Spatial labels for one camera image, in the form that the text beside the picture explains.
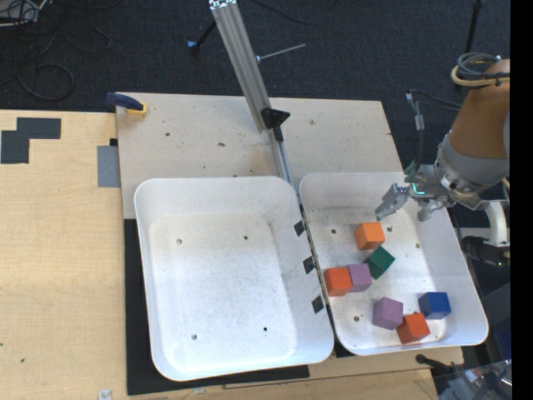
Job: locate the white plastic tray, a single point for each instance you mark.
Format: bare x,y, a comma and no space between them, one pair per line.
454,290
220,286

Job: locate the black cylinder on white bracket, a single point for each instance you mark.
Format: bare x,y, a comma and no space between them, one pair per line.
485,248

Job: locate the pale flat board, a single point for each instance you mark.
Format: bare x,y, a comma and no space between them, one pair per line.
200,140

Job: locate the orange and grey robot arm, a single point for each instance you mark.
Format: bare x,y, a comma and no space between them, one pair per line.
479,127

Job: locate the green cube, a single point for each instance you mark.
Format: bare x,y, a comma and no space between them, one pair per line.
381,261

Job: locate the blue cube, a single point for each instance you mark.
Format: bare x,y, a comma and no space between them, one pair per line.
435,305

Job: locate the orange cube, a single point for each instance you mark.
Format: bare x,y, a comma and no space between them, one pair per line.
337,281
370,236
413,328

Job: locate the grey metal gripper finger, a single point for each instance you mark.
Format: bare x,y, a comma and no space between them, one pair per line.
391,202
429,211

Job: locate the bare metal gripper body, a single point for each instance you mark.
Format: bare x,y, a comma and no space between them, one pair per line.
433,188

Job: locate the purple cube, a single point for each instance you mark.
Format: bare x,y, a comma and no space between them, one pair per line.
387,313
360,277

